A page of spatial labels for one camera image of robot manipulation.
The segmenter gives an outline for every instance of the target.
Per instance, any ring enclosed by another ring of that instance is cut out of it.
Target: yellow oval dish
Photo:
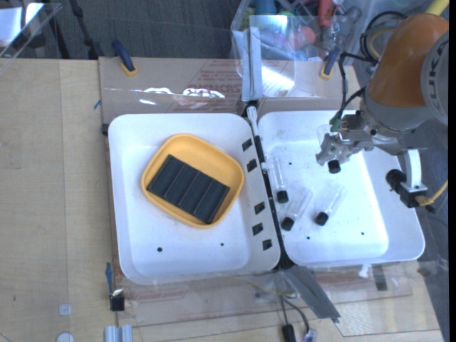
[[[228,193],[210,224],[147,190],[147,186],[169,155],[228,186]],[[202,229],[213,227],[222,221],[238,197],[243,184],[244,171],[234,158],[201,138],[190,134],[178,134],[169,138],[149,161],[141,177],[142,192],[153,204],[177,220]]]

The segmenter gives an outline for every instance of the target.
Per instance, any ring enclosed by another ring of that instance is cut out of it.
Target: clear plastic vial
[[[281,222],[282,229],[289,231],[294,222],[302,218],[311,198],[312,191],[306,187],[302,187],[296,193],[292,193],[290,204],[286,208],[285,218]]]
[[[288,202],[288,192],[286,191],[284,183],[284,174],[282,172],[280,160],[278,157],[272,158],[272,172],[274,175],[274,181],[276,185],[276,200],[283,204]]]
[[[332,184],[330,188],[325,189],[325,195],[318,204],[321,210],[313,219],[315,223],[321,226],[325,225],[329,217],[336,213],[346,195],[347,189],[342,185]]]

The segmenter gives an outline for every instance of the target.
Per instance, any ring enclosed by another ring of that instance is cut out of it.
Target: wooden table
[[[105,276],[113,250],[99,100],[95,61],[22,59],[0,76],[2,342],[54,341],[64,331],[102,341],[117,323]],[[442,341],[418,264],[400,267],[410,292],[337,304],[340,325],[311,320],[317,341]],[[219,319],[134,328],[133,340],[283,340],[280,311]]]

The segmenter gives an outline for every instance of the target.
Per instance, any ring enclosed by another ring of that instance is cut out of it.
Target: yellow cable
[[[426,207],[427,205],[431,205],[448,187],[448,180],[443,183],[439,190],[432,196],[432,197],[425,197],[423,195],[419,195],[415,197],[416,201],[421,207]]]
[[[450,3],[450,0],[434,0],[426,10],[426,13],[440,15]]]
[[[368,42],[368,47],[369,47],[369,51],[373,54],[373,56],[377,59],[380,58],[380,54],[379,52],[376,51],[376,49],[373,47],[373,42],[374,40],[378,37],[378,36],[381,36],[382,34],[384,33],[389,33],[391,31],[394,31],[394,28],[385,28],[385,29],[381,29],[379,31],[376,31],[370,38],[369,38],[369,42]]]

